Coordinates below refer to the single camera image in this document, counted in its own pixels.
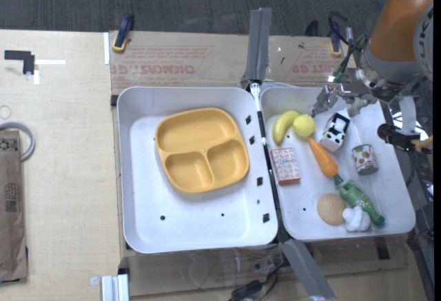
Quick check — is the white plastic tray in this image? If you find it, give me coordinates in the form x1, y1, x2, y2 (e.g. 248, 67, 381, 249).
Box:
258, 86, 417, 242
116, 86, 279, 255

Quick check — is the black cylinder on white bracket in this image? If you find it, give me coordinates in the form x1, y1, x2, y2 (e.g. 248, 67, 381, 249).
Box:
376, 96, 423, 153

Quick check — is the white can with orange print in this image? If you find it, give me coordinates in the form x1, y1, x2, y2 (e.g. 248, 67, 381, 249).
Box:
351, 144, 380, 176

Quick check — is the white garlic bulb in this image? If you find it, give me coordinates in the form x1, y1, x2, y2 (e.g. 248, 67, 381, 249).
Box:
341, 205, 372, 233

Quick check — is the yellow lemon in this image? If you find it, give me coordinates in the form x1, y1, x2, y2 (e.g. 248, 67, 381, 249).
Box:
292, 114, 317, 138

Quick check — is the yellow banana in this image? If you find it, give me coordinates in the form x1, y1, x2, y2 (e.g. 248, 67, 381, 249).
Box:
271, 110, 302, 147

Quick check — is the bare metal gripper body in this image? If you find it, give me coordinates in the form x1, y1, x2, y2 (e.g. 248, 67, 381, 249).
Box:
339, 68, 390, 106

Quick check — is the orange divided plate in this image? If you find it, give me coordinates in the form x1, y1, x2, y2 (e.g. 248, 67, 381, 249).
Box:
154, 107, 251, 194

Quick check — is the orange and white carton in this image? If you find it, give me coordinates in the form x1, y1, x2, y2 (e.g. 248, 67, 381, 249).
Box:
269, 147, 302, 187

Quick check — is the brown cardboard board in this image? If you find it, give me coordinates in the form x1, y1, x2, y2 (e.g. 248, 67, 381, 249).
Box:
109, 30, 418, 297

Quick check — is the brown paper bag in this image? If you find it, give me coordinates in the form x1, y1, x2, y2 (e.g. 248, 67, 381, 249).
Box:
0, 130, 29, 283

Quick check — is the green bottle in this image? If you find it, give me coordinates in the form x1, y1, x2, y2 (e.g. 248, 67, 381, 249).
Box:
338, 179, 386, 228

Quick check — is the orange carrot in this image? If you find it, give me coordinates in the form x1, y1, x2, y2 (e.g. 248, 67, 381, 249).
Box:
307, 136, 345, 187

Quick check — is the black and white cow carton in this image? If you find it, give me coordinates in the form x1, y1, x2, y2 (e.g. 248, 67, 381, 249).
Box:
318, 112, 351, 153

